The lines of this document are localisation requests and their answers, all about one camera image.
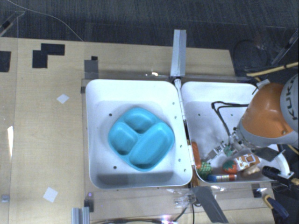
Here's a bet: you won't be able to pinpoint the black cylinder on white bracket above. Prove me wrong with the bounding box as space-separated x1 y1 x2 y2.
261 150 295 181

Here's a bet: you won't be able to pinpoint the white and brown carton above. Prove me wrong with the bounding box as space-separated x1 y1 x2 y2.
234 153 261 172

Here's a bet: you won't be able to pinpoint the orange toy fruit green leaves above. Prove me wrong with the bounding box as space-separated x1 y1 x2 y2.
221 160 238 175

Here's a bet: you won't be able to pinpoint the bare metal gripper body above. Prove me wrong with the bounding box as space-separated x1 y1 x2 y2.
221 127 249 158

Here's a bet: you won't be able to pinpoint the thin black and white rod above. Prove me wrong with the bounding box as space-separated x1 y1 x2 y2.
174 77 196 166

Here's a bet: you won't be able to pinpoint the beige toy bread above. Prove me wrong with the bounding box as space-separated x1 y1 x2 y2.
240 165 261 178

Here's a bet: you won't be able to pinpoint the blue divided plate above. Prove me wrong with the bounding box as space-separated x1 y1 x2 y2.
107 107 176 172

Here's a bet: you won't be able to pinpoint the green bumpy toy block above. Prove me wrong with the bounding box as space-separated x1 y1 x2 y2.
198 161 214 181

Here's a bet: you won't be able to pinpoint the white plastic tray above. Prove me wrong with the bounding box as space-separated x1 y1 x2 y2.
181 81 282 184
85 78 193 190

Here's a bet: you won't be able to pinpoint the orange toy sausage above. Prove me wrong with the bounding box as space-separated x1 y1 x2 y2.
191 141 202 170

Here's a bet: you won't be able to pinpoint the white tube blue cap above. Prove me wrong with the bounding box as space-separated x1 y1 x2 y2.
206 174 238 183

